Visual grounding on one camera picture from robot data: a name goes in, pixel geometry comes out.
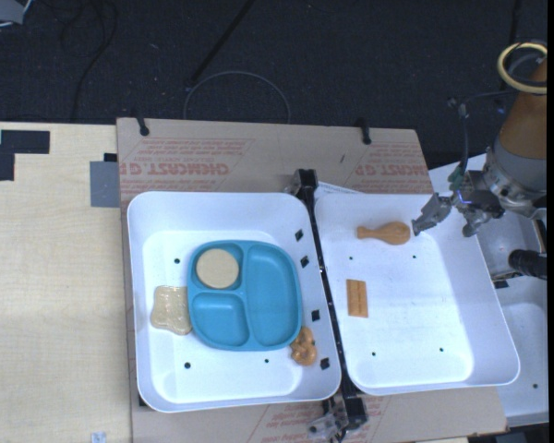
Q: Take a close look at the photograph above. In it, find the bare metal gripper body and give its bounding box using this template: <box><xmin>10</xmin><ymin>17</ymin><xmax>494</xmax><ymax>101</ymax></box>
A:
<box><xmin>450</xmin><ymin>155</ymin><xmax>548</xmax><ymax>224</ymax></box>

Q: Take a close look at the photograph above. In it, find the tan chicken drumstick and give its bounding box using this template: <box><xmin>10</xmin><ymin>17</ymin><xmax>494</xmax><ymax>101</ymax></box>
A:
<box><xmin>355</xmin><ymin>221</ymin><xmax>413</xmax><ymax>247</ymax></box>

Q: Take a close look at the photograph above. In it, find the tan rectangular cracker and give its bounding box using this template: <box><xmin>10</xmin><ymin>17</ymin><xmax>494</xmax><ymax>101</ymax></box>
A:
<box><xmin>345</xmin><ymin>278</ymin><xmax>369</xmax><ymax>318</ymax></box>

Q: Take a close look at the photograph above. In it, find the thin black rod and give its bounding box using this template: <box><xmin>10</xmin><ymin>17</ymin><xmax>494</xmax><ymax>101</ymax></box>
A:
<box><xmin>300</xmin><ymin>185</ymin><xmax>355</xmax><ymax>401</ymax></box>

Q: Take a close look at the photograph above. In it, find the white plastic tray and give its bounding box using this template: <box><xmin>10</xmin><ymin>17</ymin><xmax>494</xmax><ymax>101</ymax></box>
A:
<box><xmin>313</xmin><ymin>186</ymin><xmax>522</xmax><ymax>397</ymax></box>
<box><xmin>126</xmin><ymin>190</ymin><xmax>343</xmax><ymax>414</ymax></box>

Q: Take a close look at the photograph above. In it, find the blue divided plate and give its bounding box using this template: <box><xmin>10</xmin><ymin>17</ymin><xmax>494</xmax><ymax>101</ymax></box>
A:
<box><xmin>186</xmin><ymin>239</ymin><xmax>304</xmax><ymax>353</ymax></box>

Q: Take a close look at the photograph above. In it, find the orange-brown pretzel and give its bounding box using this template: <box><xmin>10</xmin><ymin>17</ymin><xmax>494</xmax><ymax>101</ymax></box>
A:
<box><xmin>289</xmin><ymin>326</ymin><xmax>317</xmax><ymax>367</ymax></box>

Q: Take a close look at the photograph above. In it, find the brown cardboard board, red print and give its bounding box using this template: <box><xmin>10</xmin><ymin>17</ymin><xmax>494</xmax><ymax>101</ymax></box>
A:
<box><xmin>114</xmin><ymin>116</ymin><xmax>510</xmax><ymax>443</ymax></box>

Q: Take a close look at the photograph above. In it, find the round tan biscuit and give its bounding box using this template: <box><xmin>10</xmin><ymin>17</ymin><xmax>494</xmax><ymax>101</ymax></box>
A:
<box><xmin>195</xmin><ymin>248</ymin><xmax>241</xmax><ymax>291</ymax></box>

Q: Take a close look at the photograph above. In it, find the beige toast slice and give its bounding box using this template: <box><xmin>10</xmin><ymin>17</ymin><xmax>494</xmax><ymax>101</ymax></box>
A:
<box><xmin>149</xmin><ymin>284</ymin><xmax>194</xmax><ymax>337</ymax></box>

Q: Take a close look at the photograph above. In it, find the black cylinder on white bracket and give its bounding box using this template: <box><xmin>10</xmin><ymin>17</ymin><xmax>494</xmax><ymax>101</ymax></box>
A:
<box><xmin>507</xmin><ymin>210</ymin><xmax>548</xmax><ymax>281</ymax></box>

